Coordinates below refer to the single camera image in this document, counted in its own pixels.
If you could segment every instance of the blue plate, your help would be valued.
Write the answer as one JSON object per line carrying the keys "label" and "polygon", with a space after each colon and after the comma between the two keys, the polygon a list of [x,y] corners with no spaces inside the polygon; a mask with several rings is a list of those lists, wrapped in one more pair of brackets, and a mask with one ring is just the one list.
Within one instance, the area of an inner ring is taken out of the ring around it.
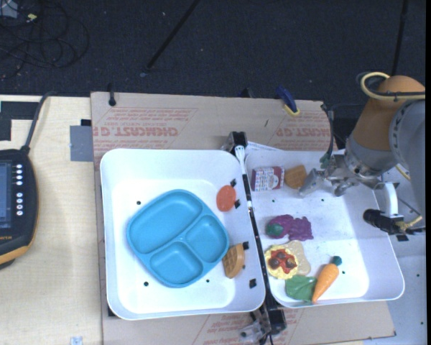
{"label": "blue plate", "polygon": [[128,223],[126,238],[148,270],[174,288],[208,273],[229,245],[217,216],[199,197],[181,189],[166,192],[139,210]]}

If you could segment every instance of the orange carrot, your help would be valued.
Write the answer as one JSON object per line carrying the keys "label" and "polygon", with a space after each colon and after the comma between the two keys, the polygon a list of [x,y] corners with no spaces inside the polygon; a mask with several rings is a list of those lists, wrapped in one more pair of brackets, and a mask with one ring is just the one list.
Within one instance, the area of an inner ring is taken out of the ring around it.
{"label": "orange carrot", "polygon": [[337,266],[340,265],[341,262],[342,259],[339,256],[334,256],[334,258],[332,258],[332,261],[323,267],[320,274],[318,275],[315,290],[313,291],[313,295],[311,298],[311,302],[313,304],[316,304],[319,297],[324,294],[324,292],[335,281],[339,273]]}

